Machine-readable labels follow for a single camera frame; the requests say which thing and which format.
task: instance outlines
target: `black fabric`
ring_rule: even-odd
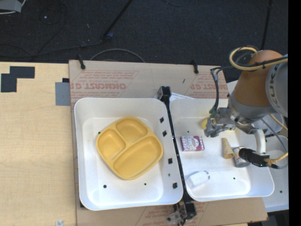
[[[269,0],[133,0],[111,29],[113,37],[98,44],[128,1],[27,0],[21,13],[0,15],[0,61],[67,63],[77,54],[89,60],[120,48],[94,60],[140,63],[125,51],[130,50],[147,63],[195,60],[225,67],[234,48],[260,48],[269,5]],[[288,53],[288,0],[273,0],[264,47]],[[240,73],[224,71],[227,82]]]

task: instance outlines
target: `yellow divided plate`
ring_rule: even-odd
[[[135,117],[124,117],[101,131],[96,148],[109,168],[125,180],[141,176],[163,155],[157,136]]]

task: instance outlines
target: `tin can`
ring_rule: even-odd
[[[239,155],[238,155],[238,152],[240,149],[242,148],[245,148],[243,146],[239,146],[239,147],[235,147],[233,148],[233,152],[234,152],[234,161],[235,161],[235,165],[238,167],[238,168],[243,168],[243,167],[246,167],[246,166],[249,166],[251,163],[246,161],[245,159],[242,159]]]

